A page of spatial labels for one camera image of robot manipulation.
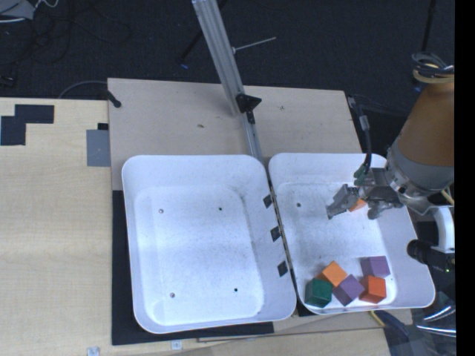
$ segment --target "block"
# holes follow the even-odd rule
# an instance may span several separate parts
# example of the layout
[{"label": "block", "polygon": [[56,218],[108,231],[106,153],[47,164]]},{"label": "block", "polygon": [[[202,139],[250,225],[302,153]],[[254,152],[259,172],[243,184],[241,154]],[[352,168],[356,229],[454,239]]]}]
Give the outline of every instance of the block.
[{"label": "block", "polygon": [[391,274],[386,256],[373,256],[361,260],[361,270],[364,276],[385,278]]},{"label": "block", "polygon": [[347,277],[347,275],[348,273],[343,270],[336,261],[332,261],[323,271],[321,271],[317,278],[319,280],[330,282],[335,288]]},{"label": "block", "polygon": [[365,276],[360,281],[364,291],[359,299],[370,303],[379,303],[386,297],[386,280],[375,276]]},{"label": "block", "polygon": [[332,300],[332,289],[333,286],[328,281],[313,278],[305,286],[305,303],[325,307]]},{"label": "block", "polygon": [[364,287],[352,274],[348,275],[333,289],[333,295],[343,306],[353,302],[364,291]]}]

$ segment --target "black bracket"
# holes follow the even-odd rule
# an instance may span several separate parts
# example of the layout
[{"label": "black bracket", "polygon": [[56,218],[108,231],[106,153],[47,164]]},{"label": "black bracket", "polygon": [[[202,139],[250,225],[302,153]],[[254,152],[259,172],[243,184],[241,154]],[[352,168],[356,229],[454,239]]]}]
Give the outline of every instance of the black bracket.
[{"label": "black bracket", "polygon": [[255,124],[255,118],[254,118],[254,114],[252,110],[254,110],[254,108],[256,108],[260,102],[262,102],[261,98],[249,96],[249,95],[246,95],[245,93],[239,93],[236,96],[236,103],[237,103],[237,106],[239,107],[239,111],[241,113],[246,112],[247,121],[250,124]]}]

